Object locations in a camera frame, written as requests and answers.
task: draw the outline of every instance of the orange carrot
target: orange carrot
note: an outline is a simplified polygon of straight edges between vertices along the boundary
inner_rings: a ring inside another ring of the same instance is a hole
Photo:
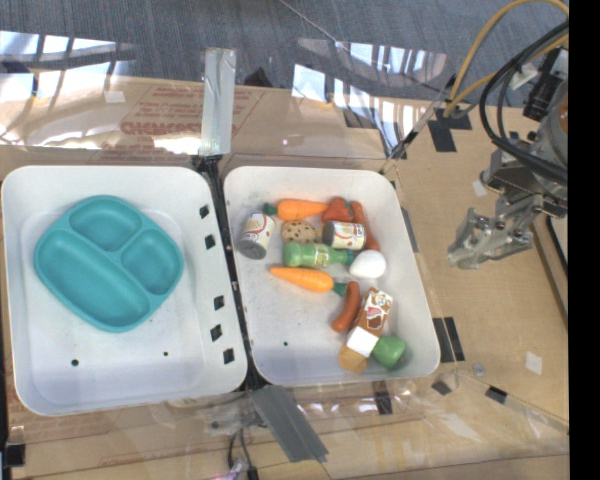
[[[346,331],[358,314],[359,306],[360,285],[356,281],[349,281],[345,291],[344,306],[336,319],[331,322],[331,328],[336,332]]]
[[[364,217],[364,210],[362,209],[362,205],[357,201],[351,202],[351,209],[353,210],[353,222],[356,224],[362,224],[364,226],[364,232],[367,236],[364,242],[365,251],[368,249],[373,249],[374,251],[380,250],[380,245],[376,242],[376,239],[371,234],[371,230],[369,229],[369,225],[367,224],[367,220]]]
[[[338,222],[353,222],[353,211],[342,197],[334,197],[329,208],[322,214],[322,222],[335,220]]]
[[[282,220],[298,220],[318,215],[327,208],[329,205],[326,203],[303,199],[283,199],[275,206],[265,203],[263,211],[267,215],[277,215]]]
[[[333,288],[333,278],[321,270],[302,267],[269,267],[269,272],[312,292],[324,293]]]

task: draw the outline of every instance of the tin can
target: tin can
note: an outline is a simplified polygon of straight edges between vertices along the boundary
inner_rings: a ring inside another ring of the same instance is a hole
[[[252,213],[242,227],[236,248],[247,258],[261,260],[267,255],[267,247],[275,227],[272,217],[264,213]]]
[[[322,242],[334,249],[359,251],[367,237],[362,224],[327,221],[322,227]]]

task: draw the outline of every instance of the clear plastic sheet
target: clear plastic sheet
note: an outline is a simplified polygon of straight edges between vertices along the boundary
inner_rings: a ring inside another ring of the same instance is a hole
[[[237,50],[232,149],[219,177],[241,165],[382,172],[413,245],[439,367],[421,378],[287,388],[329,451],[325,462],[293,463],[244,386],[48,417],[19,401],[8,357],[9,444],[26,449],[13,478],[244,478],[230,472],[237,460],[260,478],[497,477],[513,463],[522,476],[543,467],[568,474],[568,339],[540,250],[478,271],[446,262],[466,208],[489,212],[495,199],[476,185],[493,150],[476,113],[470,128],[453,131],[452,147],[428,126],[441,121],[455,66],[443,53],[391,45],[299,38],[298,46],[287,87],[245,83]],[[199,163],[202,70],[190,80],[146,78],[137,45],[12,32],[2,33],[0,55],[0,179],[33,164]],[[275,54],[267,65],[277,67]],[[518,114],[509,122],[522,135],[534,125]]]

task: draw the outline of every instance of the white tray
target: white tray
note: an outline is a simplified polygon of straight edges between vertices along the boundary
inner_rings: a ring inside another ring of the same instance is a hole
[[[173,293],[123,333],[69,311],[33,266],[45,229],[97,194],[143,211],[184,255]],[[15,387],[30,410],[59,415],[158,403],[242,383],[246,354],[211,192],[200,175],[182,167],[23,167],[3,183],[2,212]]]
[[[437,368],[440,347],[429,305],[395,189],[386,178],[364,170],[247,166],[229,172],[224,191],[234,243],[248,213],[265,202],[275,204],[284,198],[329,202],[335,196],[359,201],[388,264],[379,279],[359,280],[361,289],[375,286],[394,297],[385,334],[407,342],[406,361],[394,370],[373,359],[362,374],[341,369],[338,351],[344,335],[333,331],[330,322],[340,312],[342,298],[335,292],[307,291],[268,272],[269,266],[282,264],[282,221],[275,217],[276,229],[264,259],[235,253],[253,357],[265,379],[304,386],[418,377]],[[320,222],[319,217],[307,220],[316,226]],[[343,265],[326,270],[336,281],[352,279]]]

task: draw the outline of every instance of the gray carpet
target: gray carpet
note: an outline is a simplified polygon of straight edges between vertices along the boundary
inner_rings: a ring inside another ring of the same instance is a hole
[[[288,88],[299,63],[376,96],[427,98],[433,96],[427,88],[414,94],[406,86],[351,80],[333,56],[316,56],[306,45],[333,47],[337,40],[422,49],[446,54],[453,72],[482,26],[512,0],[283,1],[286,5],[280,0],[0,0],[0,31],[129,43],[136,46],[132,74],[138,76],[199,80],[204,49],[217,46],[237,49],[238,83],[249,82],[261,69],[268,83]],[[480,49],[466,84],[500,68],[563,18],[546,3],[508,13]],[[523,99],[512,94],[510,104],[520,106]],[[0,414],[3,398],[0,384]],[[0,446],[3,423],[0,416]]]

